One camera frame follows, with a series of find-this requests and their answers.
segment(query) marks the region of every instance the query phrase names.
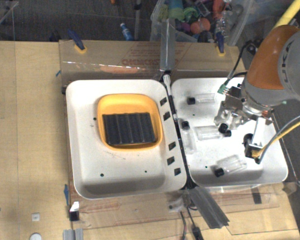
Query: yellow pole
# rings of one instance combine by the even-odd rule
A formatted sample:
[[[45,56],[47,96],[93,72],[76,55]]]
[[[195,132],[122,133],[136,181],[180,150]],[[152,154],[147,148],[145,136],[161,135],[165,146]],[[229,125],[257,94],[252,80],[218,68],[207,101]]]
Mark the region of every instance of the yellow pole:
[[[289,22],[294,18],[294,16],[299,12],[299,10],[300,0],[294,0],[273,28],[281,25],[288,25]]]

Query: blue bottle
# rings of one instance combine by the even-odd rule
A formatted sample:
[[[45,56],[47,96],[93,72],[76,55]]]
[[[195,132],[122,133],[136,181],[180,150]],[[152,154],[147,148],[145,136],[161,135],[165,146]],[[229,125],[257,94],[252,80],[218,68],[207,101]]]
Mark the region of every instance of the blue bottle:
[[[121,23],[120,27],[122,28],[122,33],[123,33],[126,41],[134,41],[135,40],[133,35],[131,34],[130,30],[126,27],[126,24]]]

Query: yellow tray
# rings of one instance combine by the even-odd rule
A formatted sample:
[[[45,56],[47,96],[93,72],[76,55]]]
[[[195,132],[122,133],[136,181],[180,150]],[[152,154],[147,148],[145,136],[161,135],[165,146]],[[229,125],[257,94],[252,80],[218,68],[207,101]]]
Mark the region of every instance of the yellow tray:
[[[155,142],[134,143],[111,146],[106,142],[106,131],[102,115],[125,113],[149,113],[154,131]],[[163,139],[163,129],[157,104],[150,97],[143,94],[109,94],[103,96],[97,105],[97,122],[101,141],[109,149],[115,151],[144,151],[158,146]]]

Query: gray floor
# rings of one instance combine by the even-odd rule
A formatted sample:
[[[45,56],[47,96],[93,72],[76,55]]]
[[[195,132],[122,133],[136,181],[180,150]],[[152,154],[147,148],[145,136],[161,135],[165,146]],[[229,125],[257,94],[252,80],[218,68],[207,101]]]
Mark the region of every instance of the gray floor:
[[[125,40],[120,23],[126,23],[133,32],[135,26],[134,4],[136,0],[15,0],[19,1],[14,10],[15,39],[17,41],[48,42],[52,32],[58,31],[62,39],[69,39],[67,30],[72,29],[84,40]],[[157,0],[142,0],[139,40],[148,41],[151,33],[151,13]],[[300,12],[297,15],[300,23]],[[244,28],[238,47],[249,39],[264,38],[271,21],[261,22]],[[9,39],[2,33],[12,33],[11,21],[0,27],[0,40]],[[253,56],[247,51],[242,57],[249,68]],[[300,115],[300,102],[289,101],[275,110],[278,126],[282,127],[290,119]],[[300,181],[300,127],[283,139],[289,166],[287,183]],[[300,230],[300,187],[289,195],[291,206]]]

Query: yellow cable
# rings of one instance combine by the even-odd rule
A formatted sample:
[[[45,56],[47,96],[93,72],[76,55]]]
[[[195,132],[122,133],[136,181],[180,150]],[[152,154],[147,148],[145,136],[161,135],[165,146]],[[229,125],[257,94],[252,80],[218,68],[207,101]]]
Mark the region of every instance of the yellow cable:
[[[294,18],[294,16],[299,12],[299,10],[300,0],[294,0],[273,28],[281,25],[288,25],[289,22]]]
[[[297,128],[298,126],[300,126],[300,122],[297,122],[296,124],[294,124],[293,126],[291,126],[289,129],[285,130],[283,133],[279,134],[270,144],[270,146],[275,143],[276,141],[280,140],[282,137],[284,137],[285,135],[287,135],[288,133],[290,133],[292,130],[294,130],[295,128]],[[252,154],[253,158],[258,158],[261,156],[261,154],[263,153],[263,151],[265,150],[266,146],[265,145],[262,149],[260,149],[259,151],[255,151]]]

